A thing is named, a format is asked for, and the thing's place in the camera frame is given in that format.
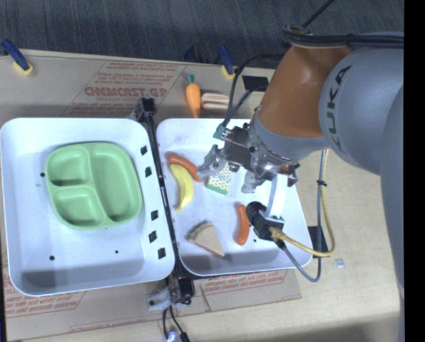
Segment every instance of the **cardboard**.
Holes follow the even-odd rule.
[[[188,74],[195,74],[202,92],[227,95],[231,84],[220,67],[213,65],[27,50],[22,53],[34,67],[30,76],[15,70],[11,57],[0,56],[0,128],[6,121],[20,117],[124,118],[133,112],[141,97],[155,99],[156,123],[166,118],[189,118],[183,93]],[[246,74],[271,79],[272,70],[249,68]],[[235,97],[244,91],[238,83]],[[261,93],[253,95],[237,116],[250,118],[261,98]],[[215,116],[202,111],[203,118]],[[3,213],[0,193],[8,341],[161,319],[162,311],[150,311],[146,296],[162,290],[164,281],[42,297],[18,292],[9,278]],[[191,305],[180,308],[178,315],[301,298],[293,270],[200,279],[195,280],[195,288]]]

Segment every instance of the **white tray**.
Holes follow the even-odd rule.
[[[244,120],[232,120],[228,127],[242,126],[244,122]],[[258,239],[252,229],[246,244],[240,246],[235,242],[238,232],[236,204],[247,205],[252,201],[259,201],[263,205],[267,205],[271,188],[271,182],[265,182],[257,188],[254,194],[241,193],[240,189],[245,176],[243,168],[233,175],[232,186],[227,195],[207,189],[203,182],[194,182],[193,201],[181,212],[176,211],[179,186],[171,174],[166,157],[169,153],[174,152],[186,157],[196,165],[202,164],[213,144],[218,144],[219,148],[223,146],[222,141],[212,137],[220,123],[221,120],[218,119],[167,119],[160,123],[156,131],[181,262],[188,271],[198,276],[239,274],[295,267],[287,255],[273,242]],[[295,186],[287,187],[281,214],[286,221],[284,232],[304,245],[312,247]],[[224,257],[214,256],[187,241],[188,232],[196,224],[205,220],[215,225],[225,251]],[[302,266],[312,259],[311,254],[291,244],[287,244],[287,247]]]
[[[57,147],[91,141],[127,151],[143,208],[128,223],[77,230],[56,217],[41,173]],[[142,125],[129,119],[18,118],[2,127],[0,151],[9,275],[19,291],[41,296],[161,280],[171,273],[175,257]],[[157,238],[151,242],[153,232]]]

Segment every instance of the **yellow cable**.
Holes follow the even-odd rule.
[[[327,165],[327,156],[328,156],[328,150],[325,153],[324,172],[325,172],[325,167]],[[317,256],[317,257],[331,256],[333,254],[333,251],[334,251],[335,243],[334,243],[334,235],[333,235],[332,226],[329,222],[329,215],[328,215],[328,211],[327,211],[327,206],[325,205],[324,188],[323,187],[320,189],[320,197],[321,197],[321,201],[322,201],[322,209],[323,209],[323,212],[324,212],[325,224],[327,225],[328,235],[329,235],[329,238],[330,238],[330,242],[332,243],[332,247],[328,252],[320,252],[320,251],[316,251],[315,249],[310,249],[309,247],[306,247],[305,245],[299,243],[298,241],[295,241],[294,239],[290,238],[281,229],[276,228],[276,227],[270,227],[271,237],[275,238],[275,239],[279,239],[281,241],[289,242],[289,243],[293,244],[294,246],[302,249],[303,251],[306,251],[306,252],[313,254],[314,256]]]

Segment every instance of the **dark gray carpet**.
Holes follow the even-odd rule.
[[[225,44],[239,64],[257,53],[285,52],[282,27],[304,22],[325,1],[0,0],[0,42],[170,61],[182,61],[197,43],[208,62]],[[404,0],[336,0],[309,28],[318,34],[403,31]]]

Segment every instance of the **green sponge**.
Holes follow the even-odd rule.
[[[206,187],[212,191],[216,191],[220,194],[228,194],[230,185],[232,183],[232,171],[230,170],[228,163],[225,167],[208,178]]]

